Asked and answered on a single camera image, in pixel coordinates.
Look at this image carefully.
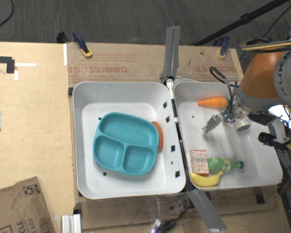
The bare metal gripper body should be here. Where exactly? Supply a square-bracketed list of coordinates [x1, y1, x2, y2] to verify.
[220, 103, 249, 123]

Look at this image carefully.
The small white can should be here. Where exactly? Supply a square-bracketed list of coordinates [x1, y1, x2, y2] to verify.
[233, 116, 251, 132]

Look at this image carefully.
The orange carrot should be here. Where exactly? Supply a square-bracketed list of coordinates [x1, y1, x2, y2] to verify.
[197, 96, 229, 110]

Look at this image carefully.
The orange and white carton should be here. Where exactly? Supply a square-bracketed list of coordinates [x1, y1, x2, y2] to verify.
[189, 150, 210, 177]

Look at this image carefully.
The green plastic bottle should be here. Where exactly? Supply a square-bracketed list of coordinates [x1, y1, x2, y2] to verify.
[207, 156, 245, 175]

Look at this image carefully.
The white plastic tray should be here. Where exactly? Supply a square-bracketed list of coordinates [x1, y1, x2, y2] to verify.
[172, 81, 284, 191]
[72, 81, 187, 200]

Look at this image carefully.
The yellow banana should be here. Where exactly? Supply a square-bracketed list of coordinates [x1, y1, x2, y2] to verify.
[189, 170, 225, 188]

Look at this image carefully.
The blue divided plate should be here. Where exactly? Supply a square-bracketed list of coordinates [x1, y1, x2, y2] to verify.
[92, 112, 160, 176]

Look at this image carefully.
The brown cardboard board red print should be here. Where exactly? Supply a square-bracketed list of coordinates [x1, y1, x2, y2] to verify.
[67, 42, 277, 230]

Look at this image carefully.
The brown paper bag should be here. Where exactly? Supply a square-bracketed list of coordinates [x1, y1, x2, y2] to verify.
[0, 176, 56, 233]

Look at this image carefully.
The black cylinder on white bracket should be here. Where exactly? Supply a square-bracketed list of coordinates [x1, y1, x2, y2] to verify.
[258, 117, 291, 153]

